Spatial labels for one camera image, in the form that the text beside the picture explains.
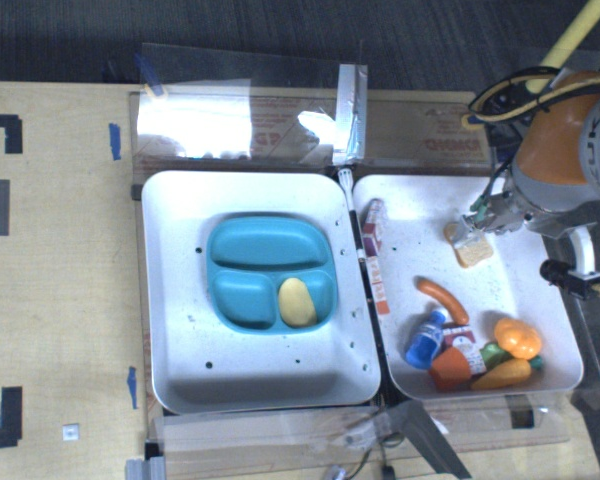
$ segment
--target potato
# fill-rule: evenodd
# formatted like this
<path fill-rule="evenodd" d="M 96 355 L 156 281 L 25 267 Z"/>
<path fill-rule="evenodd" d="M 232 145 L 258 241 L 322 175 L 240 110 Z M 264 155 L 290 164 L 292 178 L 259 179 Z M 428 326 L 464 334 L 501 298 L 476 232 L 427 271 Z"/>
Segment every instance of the potato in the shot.
<path fill-rule="evenodd" d="M 289 327 L 310 327 L 318 322 L 309 289 L 297 277 L 286 279 L 278 291 L 280 316 Z"/>

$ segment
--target toy tomato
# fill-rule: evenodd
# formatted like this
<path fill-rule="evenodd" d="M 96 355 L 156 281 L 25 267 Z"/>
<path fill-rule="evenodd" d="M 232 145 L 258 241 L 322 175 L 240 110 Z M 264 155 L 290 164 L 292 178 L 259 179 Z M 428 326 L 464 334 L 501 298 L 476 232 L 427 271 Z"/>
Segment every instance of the toy tomato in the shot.
<path fill-rule="evenodd" d="M 542 339 L 533 327 L 514 318 L 501 318 L 494 335 L 500 348 L 519 359 L 532 359 L 542 348 Z"/>

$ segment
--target sausage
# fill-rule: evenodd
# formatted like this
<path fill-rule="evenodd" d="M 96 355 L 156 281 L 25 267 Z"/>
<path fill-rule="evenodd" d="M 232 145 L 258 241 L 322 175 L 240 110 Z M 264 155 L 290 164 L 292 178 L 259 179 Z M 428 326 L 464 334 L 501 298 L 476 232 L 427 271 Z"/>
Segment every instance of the sausage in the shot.
<path fill-rule="evenodd" d="M 416 287 L 422 293 L 433 297 L 442 304 L 456 324 L 467 325 L 469 323 L 469 315 L 464 309 L 464 306 L 438 283 L 434 283 L 429 279 L 419 279 Z"/>

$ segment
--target white square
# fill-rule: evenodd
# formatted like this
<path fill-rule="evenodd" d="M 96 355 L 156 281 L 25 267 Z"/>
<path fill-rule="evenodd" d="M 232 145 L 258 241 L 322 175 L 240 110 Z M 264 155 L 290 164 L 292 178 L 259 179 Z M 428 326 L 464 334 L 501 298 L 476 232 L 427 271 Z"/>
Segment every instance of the white square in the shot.
<path fill-rule="evenodd" d="M 80 425 L 71 423 L 70 425 L 62 426 L 63 441 L 77 441 L 78 439 L 80 439 Z"/>

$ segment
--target sponge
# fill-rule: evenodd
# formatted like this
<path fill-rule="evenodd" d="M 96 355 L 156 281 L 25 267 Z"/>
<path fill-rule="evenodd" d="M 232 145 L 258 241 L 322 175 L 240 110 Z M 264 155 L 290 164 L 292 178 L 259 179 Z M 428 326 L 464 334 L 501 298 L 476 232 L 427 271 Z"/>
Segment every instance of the sponge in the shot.
<path fill-rule="evenodd" d="M 444 237 L 453 247 L 456 259 L 462 268 L 471 268 L 482 260 L 493 256 L 493 249 L 481 231 L 475 231 L 475 233 L 479 233 L 479 235 L 475 236 L 475 239 L 472 238 L 471 240 L 465 240 L 462 243 L 456 244 L 454 237 L 457 229 L 457 222 L 448 223 L 444 227 Z"/>

